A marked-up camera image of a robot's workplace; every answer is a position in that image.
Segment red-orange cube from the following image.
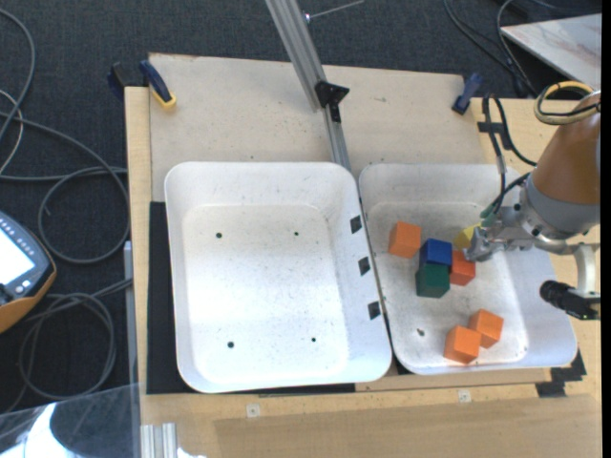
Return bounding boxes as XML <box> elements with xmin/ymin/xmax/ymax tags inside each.
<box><xmin>448</xmin><ymin>249</ymin><xmax>477</xmax><ymax>287</ymax></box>

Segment yellow cube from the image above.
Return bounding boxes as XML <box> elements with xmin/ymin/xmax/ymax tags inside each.
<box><xmin>453</xmin><ymin>223</ymin><xmax>482</xmax><ymax>251</ymax></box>

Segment orange cube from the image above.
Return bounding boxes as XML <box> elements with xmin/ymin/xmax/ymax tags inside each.
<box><xmin>467</xmin><ymin>308</ymin><xmax>505</xmax><ymax>350</ymax></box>
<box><xmin>387</xmin><ymin>220</ymin><xmax>423</xmax><ymax>260</ymax></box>
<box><xmin>442</xmin><ymin>324</ymin><xmax>483</xmax><ymax>365</ymax></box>

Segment blue cube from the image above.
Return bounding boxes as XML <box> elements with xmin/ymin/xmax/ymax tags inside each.
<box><xmin>418</xmin><ymin>238</ymin><xmax>453</xmax><ymax>269</ymax></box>

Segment pale flat board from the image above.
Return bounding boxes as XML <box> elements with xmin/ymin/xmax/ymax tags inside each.
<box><xmin>148</xmin><ymin>52</ymin><xmax>493</xmax><ymax>204</ymax></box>

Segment green cube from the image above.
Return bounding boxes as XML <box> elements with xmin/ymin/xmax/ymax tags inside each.
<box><xmin>414</xmin><ymin>261</ymin><xmax>452</xmax><ymax>300</ymax></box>

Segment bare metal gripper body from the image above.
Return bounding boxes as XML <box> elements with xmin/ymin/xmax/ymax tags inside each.
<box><xmin>478</xmin><ymin>201</ymin><xmax>574</xmax><ymax>257</ymax></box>

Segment black cylinder on white bracket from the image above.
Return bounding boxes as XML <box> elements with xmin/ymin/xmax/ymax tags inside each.
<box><xmin>539</xmin><ymin>243</ymin><xmax>601</xmax><ymax>322</ymax></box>

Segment white plastic tray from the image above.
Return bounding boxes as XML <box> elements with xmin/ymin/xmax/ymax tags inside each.
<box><xmin>163</xmin><ymin>160</ymin><xmax>393</xmax><ymax>394</ymax></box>
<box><xmin>357</xmin><ymin>162</ymin><xmax>579</xmax><ymax>377</ymax></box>

